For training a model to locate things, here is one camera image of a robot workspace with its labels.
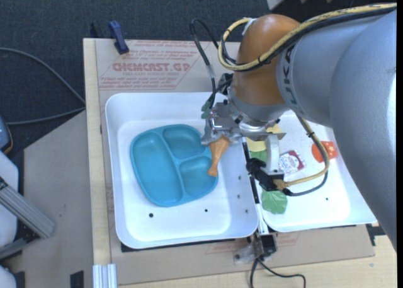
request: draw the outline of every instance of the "robotic arm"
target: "robotic arm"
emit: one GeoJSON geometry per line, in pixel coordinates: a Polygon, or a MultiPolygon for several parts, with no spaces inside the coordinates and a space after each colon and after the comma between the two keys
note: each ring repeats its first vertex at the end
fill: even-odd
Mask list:
{"type": "MultiPolygon", "coordinates": [[[[281,135],[266,130],[290,108],[301,121],[331,127],[351,177],[395,250],[396,9],[374,4],[301,24],[278,14],[234,23],[219,45],[221,64],[234,72],[225,88],[228,100],[212,107],[202,137],[213,155],[223,139],[276,143],[281,135]],[[244,24],[234,60],[225,40],[244,24]]],[[[281,175],[270,166],[247,168],[258,180],[268,177],[270,190],[283,190],[273,182],[281,175]]]]}

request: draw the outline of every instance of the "table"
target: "table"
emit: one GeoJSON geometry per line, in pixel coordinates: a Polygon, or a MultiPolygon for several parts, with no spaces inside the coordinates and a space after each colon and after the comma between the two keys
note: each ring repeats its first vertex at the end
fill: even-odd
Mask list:
{"type": "MultiPolygon", "coordinates": [[[[103,145],[100,131],[99,89],[96,65],[96,40],[86,38],[84,46],[84,74],[86,83],[86,112],[88,127],[89,174],[91,182],[91,213],[93,229],[93,258],[95,265],[112,261],[108,214],[106,207],[103,145]]],[[[281,274],[304,274],[308,287],[397,287],[397,254],[386,236],[375,239],[375,256],[354,260],[315,263],[276,268],[281,274]]],[[[265,270],[256,271],[255,285],[270,287],[301,287],[299,278],[268,277],[265,270]]],[[[125,288],[151,287],[249,287],[249,272],[208,275],[162,282],[123,285],[125,288]]]]}

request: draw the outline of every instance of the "toy chicken leg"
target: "toy chicken leg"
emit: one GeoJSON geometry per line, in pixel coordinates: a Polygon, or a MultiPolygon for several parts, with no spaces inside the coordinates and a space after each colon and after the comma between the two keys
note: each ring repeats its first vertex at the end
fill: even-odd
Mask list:
{"type": "Polygon", "coordinates": [[[214,177],[219,175],[217,167],[219,165],[221,156],[227,150],[228,146],[229,139],[224,135],[222,135],[217,141],[214,141],[210,144],[210,150],[212,152],[212,165],[207,171],[207,174],[214,177]]]}

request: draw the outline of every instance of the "blue plate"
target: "blue plate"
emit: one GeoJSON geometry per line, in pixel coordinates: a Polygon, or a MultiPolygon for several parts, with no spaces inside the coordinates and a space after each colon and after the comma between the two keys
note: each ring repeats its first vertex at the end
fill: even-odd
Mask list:
{"type": "Polygon", "coordinates": [[[130,157],[144,195],[154,204],[170,207],[210,193],[218,177],[207,174],[212,162],[201,134],[189,125],[167,125],[139,134],[130,157]]]}

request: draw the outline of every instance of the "blue clamp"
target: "blue clamp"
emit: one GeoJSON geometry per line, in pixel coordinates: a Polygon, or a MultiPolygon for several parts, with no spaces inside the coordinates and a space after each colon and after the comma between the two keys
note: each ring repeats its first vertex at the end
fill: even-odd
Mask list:
{"type": "Polygon", "coordinates": [[[113,20],[108,25],[111,37],[116,39],[115,47],[119,54],[126,54],[129,49],[125,43],[125,38],[123,37],[122,28],[116,20],[113,20]]]}

